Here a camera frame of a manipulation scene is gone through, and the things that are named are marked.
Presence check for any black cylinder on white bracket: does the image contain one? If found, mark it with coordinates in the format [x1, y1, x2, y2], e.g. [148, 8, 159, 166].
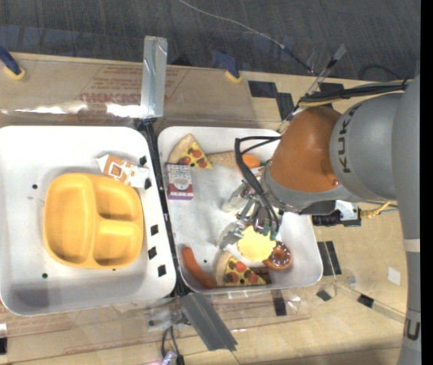
[311, 199, 362, 228]

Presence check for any yellow divided plate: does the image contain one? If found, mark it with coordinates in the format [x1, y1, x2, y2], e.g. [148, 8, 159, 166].
[43, 172, 145, 270]

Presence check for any orange carrot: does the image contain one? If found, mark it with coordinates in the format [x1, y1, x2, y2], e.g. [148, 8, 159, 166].
[241, 153, 262, 170]

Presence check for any purple and white carton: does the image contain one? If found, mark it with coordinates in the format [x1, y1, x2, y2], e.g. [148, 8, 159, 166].
[165, 163, 195, 202]

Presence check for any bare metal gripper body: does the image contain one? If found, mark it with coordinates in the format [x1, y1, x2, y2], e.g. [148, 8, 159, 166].
[237, 182, 282, 240]

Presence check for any brown bread slice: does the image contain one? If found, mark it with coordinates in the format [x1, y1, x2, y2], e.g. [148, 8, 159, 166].
[205, 150, 240, 171]

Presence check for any orange sausage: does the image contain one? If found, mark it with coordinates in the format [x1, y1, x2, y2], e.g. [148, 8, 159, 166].
[180, 246, 218, 290]

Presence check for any orange and white carton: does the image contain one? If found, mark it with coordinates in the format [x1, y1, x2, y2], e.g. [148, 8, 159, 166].
[95, 153, 151, 189]

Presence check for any yellow flat disc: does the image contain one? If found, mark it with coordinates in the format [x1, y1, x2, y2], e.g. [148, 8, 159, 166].
[237, 224, 278, 263]

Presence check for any brown doughnut with pink sprinkles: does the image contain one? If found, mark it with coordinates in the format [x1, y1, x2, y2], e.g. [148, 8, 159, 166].
[262, 240, 293, 271]

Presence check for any brown cardboard board, red print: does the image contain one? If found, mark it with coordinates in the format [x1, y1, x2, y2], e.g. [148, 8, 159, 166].
[0, 52, 310, 358]

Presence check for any pizza slice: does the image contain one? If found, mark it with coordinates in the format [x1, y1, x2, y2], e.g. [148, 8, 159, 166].
[167, 133, 214, 170]
[215, 249, 268, 287]

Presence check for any white plastic tray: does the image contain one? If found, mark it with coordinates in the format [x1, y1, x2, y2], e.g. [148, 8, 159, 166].
[0, 125, 177, 316]
[157, 125, 324, 294]

